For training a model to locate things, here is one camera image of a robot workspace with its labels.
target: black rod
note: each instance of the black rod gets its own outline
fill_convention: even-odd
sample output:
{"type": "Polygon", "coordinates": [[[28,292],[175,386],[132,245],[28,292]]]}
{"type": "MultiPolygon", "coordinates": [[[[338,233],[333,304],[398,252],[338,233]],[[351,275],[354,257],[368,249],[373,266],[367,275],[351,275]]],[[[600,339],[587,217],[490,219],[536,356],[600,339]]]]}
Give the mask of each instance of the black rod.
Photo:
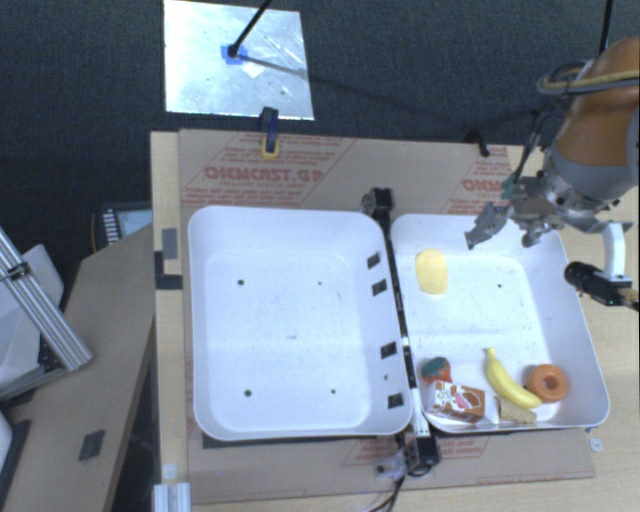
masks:
{"type": "Polygon", "coordinates": [[[255,13],[253,18],[251,18],[251,21],[249,22],[247,27],[244,29],[242,34],[240,34],[240,37],[238,38],[238,40],[235,43],[233,43],[231,46],[229,46],[229,49],[227,50],[229,57],[233,59],[238,55],[238,50],[240,49],[240,45],[242,44],[242,41],[245,40],[245,38],[249,35],[249,32],[251,32],[251,30],[255,26],[255,24],[258,23],[258,20],[264,14],[264,11],[267,10],[267,8],[269,7],[272,1],[273,0],[265,0],[262,3],[262,5],[260,6],[260,9],[258,9],[258,12],[255,13]]]}
{"type": "Polygon", "coordinates": [[[611,23],[611,11],[613,10],[613,0],[607,0],[604,7],[604,20],[602,20],[602,34],[600,35],[600,50],[602,53],[607,49],[609,40],[609,24],[611,23]]]}

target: metal plate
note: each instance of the metal plate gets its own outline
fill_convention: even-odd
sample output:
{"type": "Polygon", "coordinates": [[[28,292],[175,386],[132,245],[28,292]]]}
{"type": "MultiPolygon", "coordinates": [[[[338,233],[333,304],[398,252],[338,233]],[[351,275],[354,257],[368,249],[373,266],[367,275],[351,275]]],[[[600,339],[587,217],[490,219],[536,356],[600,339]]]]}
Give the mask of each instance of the metal plate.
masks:
{"type": "Polygon", "coordinates": [[[165,0],[165,84],[169,112],[313,120],[298,12],[267,10],[239,58],[226,48],[256,9],[165,0]]]}

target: yellow banana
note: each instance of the yellow banana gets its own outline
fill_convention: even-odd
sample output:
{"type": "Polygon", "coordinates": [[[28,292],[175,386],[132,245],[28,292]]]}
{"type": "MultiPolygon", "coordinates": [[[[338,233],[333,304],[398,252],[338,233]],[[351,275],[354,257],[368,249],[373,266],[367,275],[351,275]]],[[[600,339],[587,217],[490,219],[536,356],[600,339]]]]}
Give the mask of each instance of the yellow banana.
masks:
{"type": "Polygon", "coordinates": [[[533,409],[542,404],[542,401],[536,395],[514,382],[496,357],[494,348],[487,349],[486,374],[493,390],[501,397],[511,400],[514,404],[525,409],[533,409]]]}

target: empty white tray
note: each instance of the empty white tray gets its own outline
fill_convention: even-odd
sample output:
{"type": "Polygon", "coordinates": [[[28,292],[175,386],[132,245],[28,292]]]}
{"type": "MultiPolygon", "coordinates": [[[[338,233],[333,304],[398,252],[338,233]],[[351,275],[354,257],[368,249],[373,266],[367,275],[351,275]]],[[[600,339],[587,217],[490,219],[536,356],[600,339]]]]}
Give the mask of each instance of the empty white tray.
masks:
{"type": "Polygon", "coordinates": [[[384,435],[411,415],[384,238],[352,212],[189,222],[198,424],[221,440],[384,435]]]}
{"type": "Polygon", "coordinates": [[[509,222],[491,240],[469,251],[464,232],[473,217],[404,215],[392,240],[416,371],[432,357],[451,363],[453,381],[487,392],[487,419],[467,424],[429,415],[436,427],[466,433],[591,427],[609,412],[609,397],[575,290],[565,282],[568,261],[556,232],[525,249],[523,231],[509,222]],[[415,258],[441,250],[449,269],[444,295],[420,290],[415,258]],[[534,411],[535,425],[498,424],[493,391],[484,375],[485,349],[523,382],[532,366],[552,363],[569,381],[567,396],[534,411]]]}

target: donut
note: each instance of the donut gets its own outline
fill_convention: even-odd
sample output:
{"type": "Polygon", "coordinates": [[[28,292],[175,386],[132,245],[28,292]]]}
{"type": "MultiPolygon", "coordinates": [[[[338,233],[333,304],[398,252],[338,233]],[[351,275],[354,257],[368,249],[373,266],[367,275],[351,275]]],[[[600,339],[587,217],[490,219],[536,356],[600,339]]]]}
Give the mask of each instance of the donut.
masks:
{"type": "Polygon", "coordinates": [[[560,368],[552,364],[541,364],[529,374],[527,389],[544,403],[552,403],[565,397],[569,384],[560,368]]]}

